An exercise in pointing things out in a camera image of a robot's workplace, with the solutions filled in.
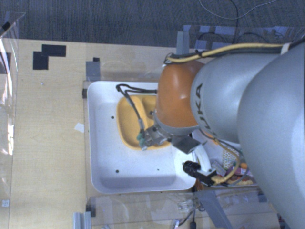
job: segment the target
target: table surface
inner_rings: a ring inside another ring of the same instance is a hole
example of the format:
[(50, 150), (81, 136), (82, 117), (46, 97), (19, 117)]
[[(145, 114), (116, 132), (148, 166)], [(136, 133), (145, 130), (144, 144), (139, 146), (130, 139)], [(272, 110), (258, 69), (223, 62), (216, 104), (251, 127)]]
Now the table surface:
[[(49, 70), (33, 70), (33, 51), (41, 51), (42, 44), (66, 45), (66, 57), (50, 57)], [(158, 72), (165, 55), (174, 51), (19, 40), (10, 229), (69, 229), (73, 227), (73, 213), (85, 211), (85, 139), (84, 133), (74, 128), (84, 123), (81, 93), (86, 61), (99, 57), (106, 76), (120, 77), (123, 71), (123, 76), (139, 77)], [(260, 228), (277, 228), (274, 213), (266, 213), (264, 219), (262, 215), (251, 216), (249, 220), (260, 221)], [(169, 228), (169, 223), (121, 224), (111, 229)], [(198, 224), (214, 228), (208, 218), (199, 219)]]

